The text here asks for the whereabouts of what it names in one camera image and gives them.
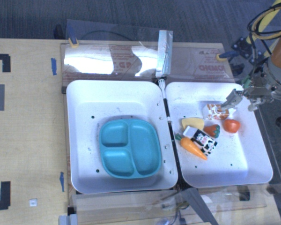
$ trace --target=blue plate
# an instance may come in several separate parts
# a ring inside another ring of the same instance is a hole
[[[116,178],[145,178],[161,166],[161,151],[154,127],[139,119],[105,123],[99,134],[105,171]]]

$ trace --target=red tomato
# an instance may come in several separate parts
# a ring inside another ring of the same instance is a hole
[[[240,128],[240,122],[234,119],[224,120],[224,130],[229,133],[236,133]]]

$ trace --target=blue tape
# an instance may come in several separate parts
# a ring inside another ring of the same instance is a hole
[[[60,183],[61,183],[61,189],[64,192],[65,191],[65,186],[64,186],[64,173],[60,172],[60,177],[59,177]]]
[[[239,52],[237,51],[229,51],[229,52],[224,52],[219,55],[219,58],[234,58],[239,55]]]
[[[51,58],[51,68],[52,68],[53,75],[57,75],[57,73],[56,73],[56,59],[55,58]]]
[[[69,34],[69,39],[71,39],[72,43],[75,45],[77,44],[76,35],[74,29],[71,25],[67,25],[67,31]]]

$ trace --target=food package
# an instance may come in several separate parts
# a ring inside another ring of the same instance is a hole
[[[212,137],[194,127],[187,126],[183,135],[190,138],[206,156],[210,155],[217,146],[217,142]]]
[[[222,110],[220,104],[206,104],[202,109],[204,119],[223,120],[229,116],[229,110]]]

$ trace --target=wooden table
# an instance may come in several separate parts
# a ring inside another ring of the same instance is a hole
[[[61,93],[63,40],[0,39],[0,53],[11,57],[11,72],[2,72],[5,106],[0,111],[0,183],[11,182],[11,204],[0,210],[0,224],[58,224],[67,214],[67,156],[64,99]],[[52,74],[51,58],[57,61]],[[64,173],[65,191],[59,180]],[[30,206],[37,199],[37,206]],[[280,225],[272,196],[266,207],[214,213],[219,224]],[[186,216],[200,223],[197,215]],[[133,224],[151,224],[134,221]]]

